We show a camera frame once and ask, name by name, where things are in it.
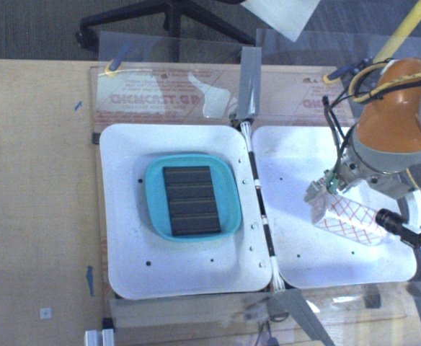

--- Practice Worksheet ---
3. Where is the brown cardboard board red print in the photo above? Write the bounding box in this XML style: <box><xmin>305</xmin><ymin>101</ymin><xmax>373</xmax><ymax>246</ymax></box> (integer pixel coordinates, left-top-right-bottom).
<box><xmin>89</xmin><ymin>65</ymin><xmax>419</xmax><ymax>346</ymax></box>

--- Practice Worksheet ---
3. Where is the black cylinder on white bracket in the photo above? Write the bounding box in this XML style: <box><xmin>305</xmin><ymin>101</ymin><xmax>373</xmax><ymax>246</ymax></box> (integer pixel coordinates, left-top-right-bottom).
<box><xmin>375</xmin><ymin>189</ymin><xmax>421</xmax><ymax>249</ymax></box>

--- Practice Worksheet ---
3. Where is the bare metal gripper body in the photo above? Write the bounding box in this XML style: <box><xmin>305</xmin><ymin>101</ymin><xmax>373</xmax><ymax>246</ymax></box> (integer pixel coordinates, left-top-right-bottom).
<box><xmin>324</xmin><ymin>152</ymin><xmax>413</xmax><ymax>199</ymax></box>

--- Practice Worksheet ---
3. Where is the teal plate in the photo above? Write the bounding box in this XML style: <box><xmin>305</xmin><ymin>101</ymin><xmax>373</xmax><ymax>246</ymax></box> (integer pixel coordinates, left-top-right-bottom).
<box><xmin>144</xmin><ymin>153</ymin><xmax>243</xmax><ymax>244</ymax></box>

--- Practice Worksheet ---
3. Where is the white plastic tray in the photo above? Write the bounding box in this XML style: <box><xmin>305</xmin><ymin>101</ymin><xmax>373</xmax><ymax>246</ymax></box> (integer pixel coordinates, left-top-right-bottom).
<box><xmin>251</xmin><ymin>125</ymin><xmax>418</xmax><ymax>290</ymax></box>
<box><xmin>99</xmin><ymin>123</ymin><xmax>273</xmax><ymax>301</ymax></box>

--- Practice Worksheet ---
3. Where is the thin black and white rod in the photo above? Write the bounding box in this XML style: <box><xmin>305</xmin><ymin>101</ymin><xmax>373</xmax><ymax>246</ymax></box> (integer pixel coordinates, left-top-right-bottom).
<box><xmin>239</xmin><ymin>120</ymin><xmax>286</xmax><ymax>293</ymax></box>

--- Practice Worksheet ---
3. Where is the dark grey ridged block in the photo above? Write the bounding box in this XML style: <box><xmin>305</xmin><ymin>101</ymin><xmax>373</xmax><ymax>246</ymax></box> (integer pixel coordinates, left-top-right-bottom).
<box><xmin>161</xmin><ymin>165</ymin><xmax>223</xmax><ymax>238</ymax></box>

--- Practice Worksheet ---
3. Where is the yellow pole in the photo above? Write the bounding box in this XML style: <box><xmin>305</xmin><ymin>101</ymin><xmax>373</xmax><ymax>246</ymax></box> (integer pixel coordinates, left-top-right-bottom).
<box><xmin>372</xmin><ymin>0</ymin><xmax>421</xmax><ymax>65</ymax></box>

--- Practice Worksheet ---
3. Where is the black office chair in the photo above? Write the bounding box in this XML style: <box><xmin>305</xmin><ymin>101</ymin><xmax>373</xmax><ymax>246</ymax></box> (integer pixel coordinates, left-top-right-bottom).
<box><xmin>74</xmin><ymin>0</ymin><xmax>264</xmax><ymax>63</ymax></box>

